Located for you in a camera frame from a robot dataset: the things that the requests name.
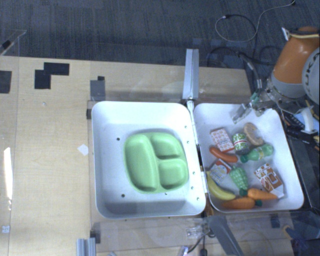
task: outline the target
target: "green can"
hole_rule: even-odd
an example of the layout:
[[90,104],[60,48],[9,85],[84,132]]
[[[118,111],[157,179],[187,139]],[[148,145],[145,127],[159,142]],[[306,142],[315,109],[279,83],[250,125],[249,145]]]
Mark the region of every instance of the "green can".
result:
[[249,142],[247,136],[244,133],[236,133],[232,136],[232,142],[234,145],[235,153],[238,155],[245,155],[250,152]]

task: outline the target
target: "hot dog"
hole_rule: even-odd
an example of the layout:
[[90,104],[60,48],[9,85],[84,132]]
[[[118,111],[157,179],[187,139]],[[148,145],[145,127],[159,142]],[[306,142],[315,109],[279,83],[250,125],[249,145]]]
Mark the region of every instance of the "hot dog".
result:
[[219,149],[215,147],[210,147],[210,153],[214,155],[216,158],[220,158],[229,163],[236,163],[238,162],[238,157],[236,155],[222,153]]

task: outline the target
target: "carrot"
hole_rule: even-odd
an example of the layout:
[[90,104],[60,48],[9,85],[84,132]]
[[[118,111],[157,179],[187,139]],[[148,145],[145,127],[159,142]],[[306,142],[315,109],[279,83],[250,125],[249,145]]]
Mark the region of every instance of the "carrot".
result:
[[222,206],[227,209],[252,209],[255,206],[255,200],[250,197],[241,197],[229,201],[225,201]]
[[273,200],[278,198],[275,194],[262,191],[253,187],[248,189],[247,195],[249,198],[252,198],[254,200]]
[[220,158],[226,162],[229,163],[236,163],[238,162],[238,157],[236,155],[231,155],[231,154],[225,154],[222,153],[219,149],[217,149],[216,147],[210,147],[210,153],[212,155],[214,155],[216,158]]

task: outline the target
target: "green bottle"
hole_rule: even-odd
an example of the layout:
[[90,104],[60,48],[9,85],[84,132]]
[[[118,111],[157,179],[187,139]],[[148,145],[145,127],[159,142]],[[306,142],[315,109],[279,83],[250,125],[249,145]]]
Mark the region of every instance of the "green bottle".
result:
[[244,154],[240,157],[242,163],[246,163],[249,160],[258,161],[264,157],[271,156],[274,152],[274,147],[270,144],[264,144],[252,149],[248,154]]

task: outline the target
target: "green divided tray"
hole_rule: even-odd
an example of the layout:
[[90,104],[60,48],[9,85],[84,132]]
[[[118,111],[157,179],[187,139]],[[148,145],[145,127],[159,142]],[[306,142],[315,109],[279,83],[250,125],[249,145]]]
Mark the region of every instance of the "green divided tray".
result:
[[172,191],[189,178],[184,149],[166,132],[130,136],[124,144],[124,162],[131,185],[142,193]]

